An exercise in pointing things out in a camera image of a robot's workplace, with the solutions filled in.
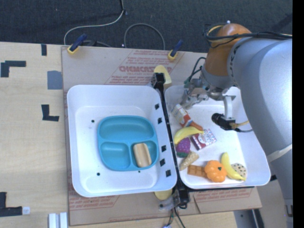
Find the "yellow toy banana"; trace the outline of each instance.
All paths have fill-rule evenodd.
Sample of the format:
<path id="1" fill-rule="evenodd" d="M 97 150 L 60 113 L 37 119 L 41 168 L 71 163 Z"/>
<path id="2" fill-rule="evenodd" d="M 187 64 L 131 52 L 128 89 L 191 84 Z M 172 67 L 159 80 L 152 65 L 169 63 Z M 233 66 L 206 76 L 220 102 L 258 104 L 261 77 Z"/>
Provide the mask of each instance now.
<path id="1" fill-rule="evenodd" d="M 204 131 L 197 129 L 196 127 L 183 127 L 179 129 L 174 136 L 174 144 L 178 144 L 182 139 L 195 135 L 197 133 L 204 133 Z"/>
<path id="2" fill-rule="evenodd" d="M 231 166 L 230 164 L 230 160 L 229 160 L 229 155 L 227 152 L 222 154 L 221 157 L 221 163 L 223 164 L 223 166 L 225 167 L 226 171 L 227 171 L 227 176 L 231 179 L 235 179 L 235 180 L 243 180 L 246 181 L 245 177 L 242 177 L 240 174 L 238 174 Z"/>

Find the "blue plate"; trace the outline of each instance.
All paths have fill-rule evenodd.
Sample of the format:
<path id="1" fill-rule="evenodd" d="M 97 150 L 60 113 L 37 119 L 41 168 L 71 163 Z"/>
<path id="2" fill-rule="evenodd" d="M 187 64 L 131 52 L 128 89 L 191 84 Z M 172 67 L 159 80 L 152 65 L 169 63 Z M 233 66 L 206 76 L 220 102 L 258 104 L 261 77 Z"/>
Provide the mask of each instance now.
<path id="1" fill-rule="evenodd" d="M 113 171 L 136 171 L 152 167 L 159 157 L 157 135 L 151 122 L 141 116 L 109 116 L 98 125 L 98 149 L 105 166 Z M 133 146 L 145 143 L 152 164 L 136 165 Z"/>

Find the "cardboard box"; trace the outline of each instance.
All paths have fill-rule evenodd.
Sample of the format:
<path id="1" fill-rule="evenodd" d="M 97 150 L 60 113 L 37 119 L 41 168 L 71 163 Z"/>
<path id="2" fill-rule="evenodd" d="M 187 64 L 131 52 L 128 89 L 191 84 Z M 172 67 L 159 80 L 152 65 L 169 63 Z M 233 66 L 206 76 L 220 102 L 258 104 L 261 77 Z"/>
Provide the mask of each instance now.
<path id="1" fill-rule="evenodd" d="M 168 217 L 170 212 L 160 210 L 154 193 L 85 198 L 75 192 L 71 180 L 67 92 L 75 85 L 147 85 L 158 65 L 167 69 L 172 85 L 182 85 L 196 61 L 206 54 L 179 52 L 170 61 L 168 51 L 81 47 L 70 55 L 66 48 L 62 47 L 62 73 L 70 225 Z M 252 187 L 190 192 L 187 208 L 179 211 L 181 215 L 194 215 L 260 207 L 257 189 Z"/>

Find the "white tray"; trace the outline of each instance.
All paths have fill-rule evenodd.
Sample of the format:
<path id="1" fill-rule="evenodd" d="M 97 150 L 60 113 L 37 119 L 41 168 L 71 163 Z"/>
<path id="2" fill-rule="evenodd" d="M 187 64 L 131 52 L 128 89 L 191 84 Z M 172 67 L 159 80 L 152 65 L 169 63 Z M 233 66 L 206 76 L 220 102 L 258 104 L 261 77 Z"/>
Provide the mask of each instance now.
<path id="1" fill-rule="evenodd" d="M 72 182 L 77 193 L 98 197 L 174 187 L 177 173 L 161 99 L 155 89 L 135 85 L 76 85 L 67 93 L 67 105 Z M 159 144 L 159 159 L 154 166 L 140 171 L 112 171 L 105 167 L 98 152 L 97 127 L 102 119 L 115 115 L 136 115 L 150 120 Z"/>
<path id="2" fill-rule="evenodd" d="M 171 111 L 176 104 L 181 102 L 183 91 L 183 86 L 171 86 L 165 92 L 170 127 L 173 136 L 181 126 L 174 116 L 172 116 Z M 232 102 L 233 116 L 235 117 L 236 122 L 245 122 L 247 117 L 241 102 L 240 91 L 237 88 L 231 88 L 227 92 L 227 95 L 236 96 Z M 209 181 L 207 178 L 188 175 L 187 169 L 180 171 L 181 180 L 186 186 L 192 189 L 249 187 L 267 184 L 271 173 L 265 153 L 254 132 L 237 133 L 235 131 L 225 131 L 212 122 L 211 116 L 214 113 L 223 114 L 224 110 L 222 101 L 215 101 L 212 99 L 195 104 L 188 110 L 192 120 L 200 124 L 204 129 L 210 129 L 217 139 L 215 143 L 206 146 L 199 151 L 197 151 L 193 143 L 191 143 L 190 150 L 199 154 L 199 159 L 193 164 L 205 166 L 209 160 L 220 161 L 222 153 L 228 152 L 231 164 L 238 162 L 247 168 L 247 180 L 237 181 L 226 178 L 222 183 L 215 183 Z M 240 129 L 249 130 L 251 129 L 251 126 L 248 124 L 241 126 Z M 180 165 L 182 158 L 177 157 L 177 160 Z"/>

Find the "wooden surface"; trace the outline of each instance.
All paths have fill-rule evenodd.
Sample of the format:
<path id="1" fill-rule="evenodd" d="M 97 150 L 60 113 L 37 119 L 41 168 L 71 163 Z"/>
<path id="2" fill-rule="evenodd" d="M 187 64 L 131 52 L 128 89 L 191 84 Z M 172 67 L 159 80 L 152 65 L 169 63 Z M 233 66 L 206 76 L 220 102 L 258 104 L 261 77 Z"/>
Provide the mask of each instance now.
<path id="1" fill-rule="evenodd" d="M 0 228 L 48 227 L 49 213 L 68 212 L 67 164 L 63 91 L 48 90 L 47 71 L 61 71 L 61 46 L 0 43 L 0 62 L 26 61 L 0 77 L 0 192 L 7 192 L 7 207 L 30 207 L 30 214 L 0 218 Z M 43 121 L 41 105 L 50 106 L 58 122 Z M 236 228 L 233 212 L 181 217 L 185 227 Z M 136 220 L 88 228 L 157 228 L 168 218 Z M 173 228 L 181 227 L 177 218 Z"/>

